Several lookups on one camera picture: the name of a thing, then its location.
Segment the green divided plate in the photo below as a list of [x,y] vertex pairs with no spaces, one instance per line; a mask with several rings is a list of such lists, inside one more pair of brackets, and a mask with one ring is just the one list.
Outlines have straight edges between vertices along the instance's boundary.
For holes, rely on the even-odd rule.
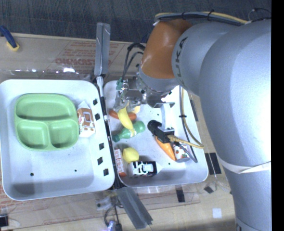
[[25,94],[15,104],[14,123],[19,142],[30,150],[59,150],[79,137],[77,110],[64,95]]

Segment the metal bracket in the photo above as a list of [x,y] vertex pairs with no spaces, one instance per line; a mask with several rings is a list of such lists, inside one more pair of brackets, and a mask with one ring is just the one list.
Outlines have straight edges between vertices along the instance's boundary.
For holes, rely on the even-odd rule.
[[169,119],[169,117],[171,117],[171,108],[174,104],[175,103],[162,103],[160,106],[162,122],[161,127],[158,128],[164,132],[174,130],[171,127],[171,119]]
[[94,75],[108,73],[111,27],[109,24],[97,23],[96,53]]
[[121,89],[116,93],[114,111],[118,112],[128,105],[127,111],[130,112],[143,103],[143,94],[136,88],[134,79],[124,80]]

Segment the black tape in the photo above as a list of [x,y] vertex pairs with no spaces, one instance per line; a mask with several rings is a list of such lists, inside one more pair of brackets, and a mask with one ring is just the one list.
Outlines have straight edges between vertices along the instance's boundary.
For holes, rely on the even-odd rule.
[[8,217],[7,216],[0,217],[0,228],[7,226],[9,226]]
[[106,116],[107,115],[107,110],[105,108],[104,97],[100,97],[100,104],[102,105],[103,115]]
[[199,121],[199,118],[198,118],[198,115],[197,115],[196,109],[195,109],[195,104],[194,104],[194,101],[192,99],[190,99],[190,104],[191,104],[192,111],[194,113],[195,121]]
[[210,186],[205,187],[204,190],[206,192],[208,192],[208,193],[213,193],[214,192],[214,190],[212,190]]
[[182,190],[181,186],[176,187],[176,195],[179,203],[184,203],[185,202],[185,195],[184,191]]
[[220,165],[216,153],[205,153],[205,158],[210,175],[221,174]]

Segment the orange carrot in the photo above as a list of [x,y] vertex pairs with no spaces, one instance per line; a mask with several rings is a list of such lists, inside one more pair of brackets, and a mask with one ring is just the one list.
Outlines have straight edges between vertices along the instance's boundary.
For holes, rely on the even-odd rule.
[[[110,111],[109,111],[109,115],[112,116],[112,117],[114,117],[114,118],[116,118],[116,119],[118,119],[118,115],[117,115],[117,113],[116,113],[114,110],[110,110]],[[137,119],[137,115],[136,115],[135,113],[133,113],[133,112],[129,112],[129,113],[128,113],[128,116],[129,116],[129,119],[130,119],[131,121]]]
[[155,137],[157,143],[159,144],[159,146],[161,147],[162,150],[164,150],[164,152],[174,161],[176,161],[176,157],[174,155],[172,146],[170,143],[163,143],[161,142],[158,137]]

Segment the yellow lemon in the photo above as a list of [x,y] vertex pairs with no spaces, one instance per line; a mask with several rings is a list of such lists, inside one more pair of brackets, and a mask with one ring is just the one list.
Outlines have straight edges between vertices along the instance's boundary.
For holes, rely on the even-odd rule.
[[123,150],[123,159],[129,164],[133,161],[138,161],[139,153],[132,147],[125,148]]

